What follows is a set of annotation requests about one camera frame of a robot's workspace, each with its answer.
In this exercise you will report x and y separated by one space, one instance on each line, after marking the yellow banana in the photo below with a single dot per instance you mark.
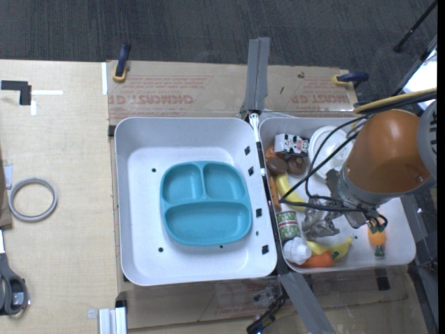
285 186
330 248

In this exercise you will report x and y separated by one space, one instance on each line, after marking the white plastic bottle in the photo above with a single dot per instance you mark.
296 252

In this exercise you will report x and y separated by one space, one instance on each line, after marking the blue divided plate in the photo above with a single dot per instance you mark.
208 221

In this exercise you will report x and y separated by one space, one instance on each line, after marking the orange carrot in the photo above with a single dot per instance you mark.
318 260

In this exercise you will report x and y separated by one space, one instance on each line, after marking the brown doughnut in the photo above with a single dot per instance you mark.
297 165
276 165

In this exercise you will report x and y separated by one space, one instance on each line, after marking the white cow print carton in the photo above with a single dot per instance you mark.
291 144

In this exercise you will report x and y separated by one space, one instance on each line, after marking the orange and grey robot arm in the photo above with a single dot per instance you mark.
389 144

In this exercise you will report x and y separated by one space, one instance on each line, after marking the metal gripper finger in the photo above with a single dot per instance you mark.
329 227
310 223

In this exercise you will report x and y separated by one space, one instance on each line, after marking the white bowl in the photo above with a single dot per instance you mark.
321 141

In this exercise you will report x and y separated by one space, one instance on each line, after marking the green and red can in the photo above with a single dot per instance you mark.
288 226

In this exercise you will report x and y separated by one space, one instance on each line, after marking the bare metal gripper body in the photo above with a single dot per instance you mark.
354 216

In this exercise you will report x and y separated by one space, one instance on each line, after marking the orange bread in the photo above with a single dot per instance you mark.
269 152

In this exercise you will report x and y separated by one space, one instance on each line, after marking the orange bottle green cap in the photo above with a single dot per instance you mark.
376 237

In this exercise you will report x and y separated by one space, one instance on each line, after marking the white plastic tray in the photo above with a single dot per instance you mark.
361 249
146 193

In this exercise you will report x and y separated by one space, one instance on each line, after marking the brown cardboard board red print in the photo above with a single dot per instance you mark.
180 92

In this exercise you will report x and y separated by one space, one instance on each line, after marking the grey tape roll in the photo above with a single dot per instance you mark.
14 207

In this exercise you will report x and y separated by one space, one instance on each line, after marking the orange sausage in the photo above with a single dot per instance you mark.
274 193

